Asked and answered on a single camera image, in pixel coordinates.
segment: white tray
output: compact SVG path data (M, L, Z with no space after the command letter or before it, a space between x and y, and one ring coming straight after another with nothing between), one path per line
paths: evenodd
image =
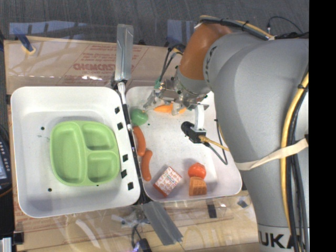
M133 87L127 91L126 99L130 110L141 109L152 89L153 87ZM209 93L202 103L210 105L205 111L206 136L219 142L213 93ZM211 149L202 144L192 143L182 132L181 124L184 121L195 123L194 111L187 110L183 114L172 116L168 113L149 110L147 114L149 116L148 122L140 126L145 136L147 149L153 151L150 161L152 179L149 182L143 181L147 196L154 201L168 202L231 196L240 191L242 180L231 154L226 152L228 165L225 165ZM220 148L212 146L223 156ZM189 196L190 178L187 171L195 162L200 162L206 167L205 182L208 189L206 195ZM178 172L182 176L182 180L168 197L164 197L153 187L153 184L168 166Z
M12 94L12 122L18 202L31 217L49 217L134 204L140 196L132 148L119 95L106 87L22 87ZM99 186L59 182L50 162L50 132L59 122L90 120L115 133L120 172Z

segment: toy sausage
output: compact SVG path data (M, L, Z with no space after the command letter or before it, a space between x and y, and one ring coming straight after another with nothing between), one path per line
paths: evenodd
M133 133L138 141L137 152L139 156L144 156L146 151L146 140L139 126L133 127Z
M150 181L152 179L151 173L149 171L149 162L151 160L152 155L153 155L152 151L146 150L141 161L141 174L142 178L146 181Z

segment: black clip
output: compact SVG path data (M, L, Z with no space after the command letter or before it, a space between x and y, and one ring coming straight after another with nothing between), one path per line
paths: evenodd
M303 89L304 91L308 91L308 88L303 86L302 84L298 85L298 89Z
M245 23L243 24L243 26L241 27L241 29L242 29L242 31L244 31L244 26L246 25L246 24L248 24L249 23L249 21L247 20L247 21L245 21Z

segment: cable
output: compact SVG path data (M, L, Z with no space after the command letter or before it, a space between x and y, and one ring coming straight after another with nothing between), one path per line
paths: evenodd
M288 145L288 132L290 128L290 121L292 119L293 112L295 110L295 107L300 100L300 97L302 96L306 86L309 83L309 73L306 74L305 78L303 79L301 83L301 87L297 90L291 105L289 106L289 109L287 111L287 115L285 118L285 122L283 124L282 129L282 138L281 138L281 148L284 148ZM289 219L289 213L288 213L288 199L287 199L287 193L286 193L286 158L280 159L280 180L281 180L281 193L282 193L282 200L283 200L283 208L285 211L285 216L287 219L288 227L290 228L290 219Z
M296 234L295 226L295 215L293 208L293 197L292 197L292 185L291 185L291 164L289 163L290 158L287 157L286 160L286 196L287 196L287 208L288 208L288 218L289 218L289 228L291 232L291 237L293 241L293 247L295 252L300 252L298 246L298 238Z
M134 242L134 235L135 235L135 232L136 232L136 234L138 235L138 237L140 238L140 240L142 239L141 236L140 236L140 234L139 234L139 232L138 232L138 230L137 230L137 226L138 226L138 224L136 224L136 225L132 228L132 235L131 235L132 239L131 239L131 243L132 243L132 247L133 247L133 248L135 247L135 242Z
M297 124L297 117L299 114L299 110L301 108L301 105L305 99L305 95L307 94L309 90L309 84L306 85L305 88L303 88L303 93L300 96L295 109L293 111L293 115L290 121L290 126L288 129L288 138L287 138L287 142L289 145L295 144L296 140L295 140L295 129L296 129L296 124ZM287 165L290 165L289 167L287 167L287 171L292 170L293 171L293 177L294 177L294 181L295 181L295 186L297 189L297 207L298 207L298 211L299 211L299 228L300 228L300 240L298 240L299 244L300 244L300 248L301 251L303 251L303 240L302 240L302 236L304 235L304 239L305 239L305 244L306 244L306 252L309 252L309 234L308 234L308 221L307 221L307 211L306 211L306 201L305 201L305 193L303 190L303 183L302 183L302 176L301 176L301 170L300 170L300 165L298 162L298 156L293 155L287 158L286 160ZM291 194L291 190L289 191L289 189L287 188L287 196L288 193Z
M221 144L218 144L217 142L213 141L213 140L210 140L208 137L204 136L204 135L200 135L198 136L198 138L202 141L202 142L206 142L206 143L211 143L211 144L214 144L216 146L218 146L219 148L223 149L223 150L226 150L226 151L230 151L227 147L221 145Z
M225 26L232 26L241 28L243 31L247 31L248 33L262 39L262 40L269 40L272 35L262 31L256 26L249 24L248 22L242 22L239 20L229 20L229 19L220 19L212 16L202 15L199 17L199 23L206 23L206 24L221 24Z
M218 152L209 143L204 143L204 144L205 146L210 148L225 165L227 165L227 161L224 161L224 159L218 154Z
M218 119L216 119L215 121L216 121L216 127L217 127L217 134L218 134L219 143L220 143L221 145L223 145L223 143L222 143L222 138L221 138L221 136L220 136L221 131L219 130ZM226 154L225 154L225 150L222 149L222 152L223 152L224 159L225 159L225 161L227 162L228 160L227 160L227 157L226 157Z
M11 192L12 190L13 190L12 187L10 189L6 190L3 194L0 194L0 198L2 198L3 196L5 196L6 194L8 194L9 192Z
M172 48L168 48L168 51L167 51L167 54L166 54L166 57L164 59L164 63L163 63L163 68L162 68L162 71L161 71L161 74L158 78L158 81L161 82L162 81L162 78L163 78L163 75L166 73L167 69L168 69L168 66L170 65L171 61L173 60L173 58L176 56L176 54L180 54L180 55L183 55L183 52L180 51L180 49L184 49L185 46L182 45L182 44L177 44L177 45L174 45ZM172 54L172 56L170 57L169 61L167 62L168 60L168 57L169 57L169 53L171 51L174 51L174 53Z
M270 17L270 19L268 20L268 23L267 23L267 30L268 30L268 32L270 33L270 31L271 31L271 20L272 19L274 19L274 18L280 18L280 19L284 19L284 20L286 20L286 21L288 21L288 22L290 22L291 24L293 24L295 27L296 27L296 29L300 32L300 33L302 33L303 34L303 31L294 23L294 22L292 22L291 20L289 20L289 19L287 19L287 18L284 18L284 17L281 17L281 16L273 16L273 17Z

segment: gray carpet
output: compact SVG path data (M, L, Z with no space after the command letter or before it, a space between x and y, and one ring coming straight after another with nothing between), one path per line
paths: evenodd
M7 39L15 39L14 24L27 34L48 37L76 37L115 42L117 24L134 26L134 43L164 46L166 41L186 43L200 15L248 20L266 30L268 20L281 16L303 32L309 31L309 0L0 0L0 29ZM58 29L28 24L60 20ZM89 28L78 24L90 24ZM299 32L291 22L275 18L273 35ZM0 124L7 127L5 66L0 52Z

